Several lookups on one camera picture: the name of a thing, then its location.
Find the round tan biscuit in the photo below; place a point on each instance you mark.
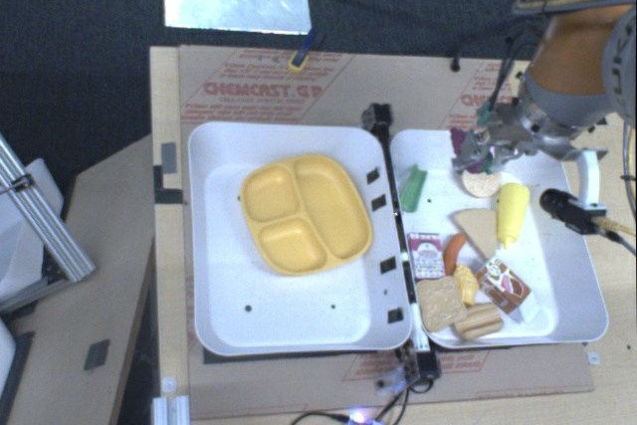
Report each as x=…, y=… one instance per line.
x=480, y=186

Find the brown and white carton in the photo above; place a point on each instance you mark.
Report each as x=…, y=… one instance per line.
x=505, y=288

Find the black cylinder on white bracket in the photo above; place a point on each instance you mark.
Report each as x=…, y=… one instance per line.
x=567, y=209

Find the tan hot dog bun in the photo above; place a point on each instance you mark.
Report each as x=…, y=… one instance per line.
x=479, y=321

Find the purple grapes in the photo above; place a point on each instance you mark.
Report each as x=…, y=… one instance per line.
x=457, y=138

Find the yellow mustard bottle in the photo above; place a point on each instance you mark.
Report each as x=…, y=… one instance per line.
x=511, y=214

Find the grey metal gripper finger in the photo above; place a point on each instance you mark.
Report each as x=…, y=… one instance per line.
x=470, y=151
x=502, y=156

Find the green pea pod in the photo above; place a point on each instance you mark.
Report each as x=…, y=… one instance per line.
x=413, y=191

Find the orange sausage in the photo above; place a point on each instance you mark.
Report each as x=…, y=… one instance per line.
x=454, y=254

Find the yellow divided plate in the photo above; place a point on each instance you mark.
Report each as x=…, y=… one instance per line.
x=306, y=214

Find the thin black and white rod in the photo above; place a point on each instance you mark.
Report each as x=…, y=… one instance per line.
x=398, y=224

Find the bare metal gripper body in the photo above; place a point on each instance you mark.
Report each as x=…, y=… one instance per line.
x=527, y=129

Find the square toast bread slice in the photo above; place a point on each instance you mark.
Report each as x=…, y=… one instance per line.
x=440, y=303

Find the pink and white carton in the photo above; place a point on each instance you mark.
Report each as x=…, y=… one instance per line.
x=426, y=256

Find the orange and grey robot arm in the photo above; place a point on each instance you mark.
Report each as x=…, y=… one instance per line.
x=572, y=40

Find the brown cardboard board red print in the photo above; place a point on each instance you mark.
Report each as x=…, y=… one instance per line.
x=278, y=84

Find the yellow toy fries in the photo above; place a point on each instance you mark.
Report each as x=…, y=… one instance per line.
x=467, y=283

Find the tan triangular bread slice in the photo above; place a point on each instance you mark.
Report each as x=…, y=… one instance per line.
x=478, y=226

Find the white plastic tray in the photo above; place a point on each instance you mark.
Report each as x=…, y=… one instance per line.
x=562, y=274
x=298, y=308

